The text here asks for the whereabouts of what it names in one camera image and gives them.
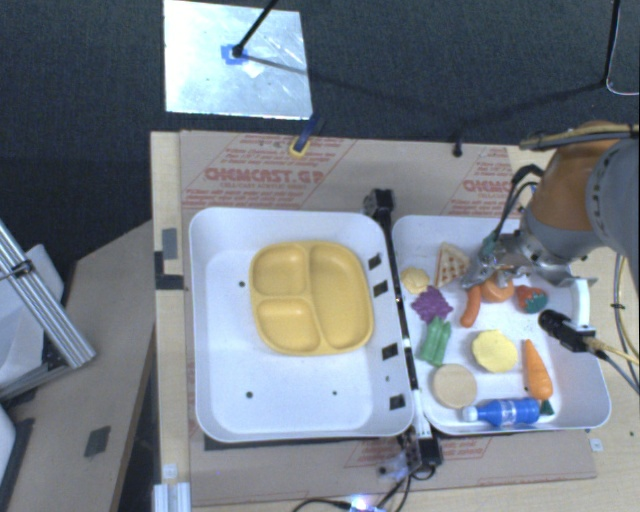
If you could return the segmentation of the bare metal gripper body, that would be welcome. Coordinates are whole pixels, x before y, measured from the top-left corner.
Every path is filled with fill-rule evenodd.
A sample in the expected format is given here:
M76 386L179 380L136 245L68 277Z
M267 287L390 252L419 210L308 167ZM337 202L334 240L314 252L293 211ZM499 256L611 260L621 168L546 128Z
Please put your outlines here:
M485 281L496 273L505 278L538 275L545 281L572 281L570 261L552 254L525 231L490 233L478 253L478 278Z

